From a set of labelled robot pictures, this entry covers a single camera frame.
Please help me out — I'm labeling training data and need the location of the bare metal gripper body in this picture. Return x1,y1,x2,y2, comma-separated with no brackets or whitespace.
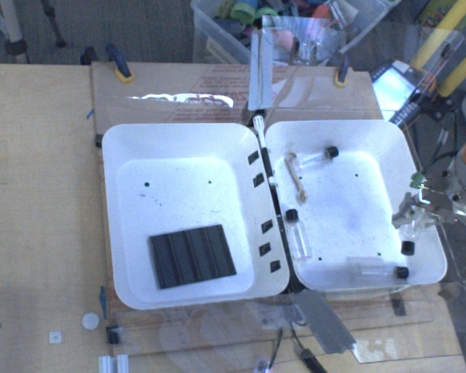
419,186,466,229

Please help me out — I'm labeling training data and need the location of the clear bottle with black cap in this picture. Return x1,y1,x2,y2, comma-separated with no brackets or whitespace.
285,208,313,263
347,256,410,283
294,145,340,170
397,212,426,256

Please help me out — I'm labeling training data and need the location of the white plastic tray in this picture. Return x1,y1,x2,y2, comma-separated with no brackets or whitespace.
263,119,448,293
101,122,290,311

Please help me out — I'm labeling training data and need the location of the black ribbed rectangular rack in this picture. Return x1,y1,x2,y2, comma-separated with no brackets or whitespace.
148,224,238,290

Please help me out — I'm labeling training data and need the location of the clear plastic storage bin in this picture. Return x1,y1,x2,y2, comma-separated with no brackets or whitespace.
191,0,389,66

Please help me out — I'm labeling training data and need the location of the brown cardboard board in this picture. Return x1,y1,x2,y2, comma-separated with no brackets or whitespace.
91,61,466,365

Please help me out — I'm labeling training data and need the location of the tan rope piece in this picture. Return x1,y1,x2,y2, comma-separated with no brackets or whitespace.
283,152,309,204

